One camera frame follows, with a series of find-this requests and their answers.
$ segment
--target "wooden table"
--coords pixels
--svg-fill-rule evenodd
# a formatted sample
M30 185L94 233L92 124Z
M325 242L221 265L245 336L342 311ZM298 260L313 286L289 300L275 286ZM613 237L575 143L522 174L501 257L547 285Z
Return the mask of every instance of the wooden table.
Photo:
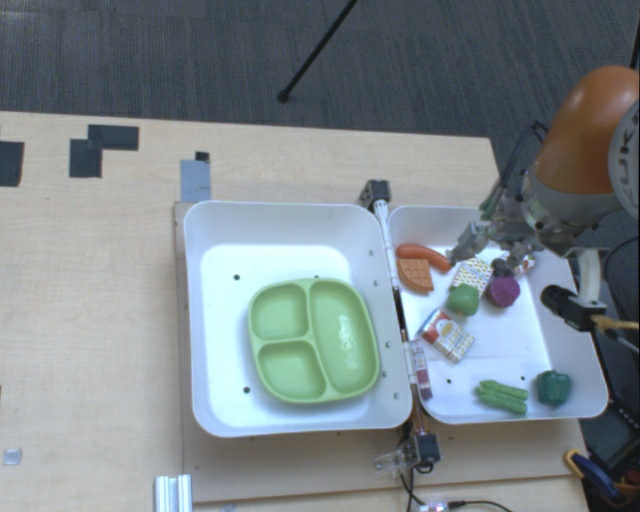
M89 124L138 126L139 150L104 151L101 179L70 178L69 141ZM209 152L213 197L249 201L353 203L368 179L387 179L391 206L476 206L497 173L479 138L2 112L0 140L25 143L20 185L0 187L0 451L23 451L0 466L3 511L152 510L156 476L191 472L173 220L181 159ZM417 481L425 501L587 509L561 461L584 451L577 421L433 428L443 461ZM279 441L330 454L293 477L282 463L243 466L224 445L212 480L194 475L196 510L403 510L398 481L367 462L397 433L343 433L344 466L328 435ZM358 459L362 450L372 453Z

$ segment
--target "sausage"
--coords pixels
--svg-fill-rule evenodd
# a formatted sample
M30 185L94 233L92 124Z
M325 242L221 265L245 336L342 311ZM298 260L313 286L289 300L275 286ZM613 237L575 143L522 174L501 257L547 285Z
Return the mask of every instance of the sausage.
M451 263L449 263L449 260L446 256L440 254L438 251L434 251L433 249L429 249L428 247L424 247L422 245L399 245L396 249L396 256L399 259L427 260L429 262L429 265L437 268L438 270L442 270L443 272L448 272L449 270L451 270Z

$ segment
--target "green bell pepper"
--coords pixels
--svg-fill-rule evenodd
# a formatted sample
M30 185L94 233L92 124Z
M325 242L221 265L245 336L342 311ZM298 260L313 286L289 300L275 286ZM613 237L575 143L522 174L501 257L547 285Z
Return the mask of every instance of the green bell pepper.
M567 401L571 389L571 377L555 370L542 372L536 378L538 400L543 404L561 405Z

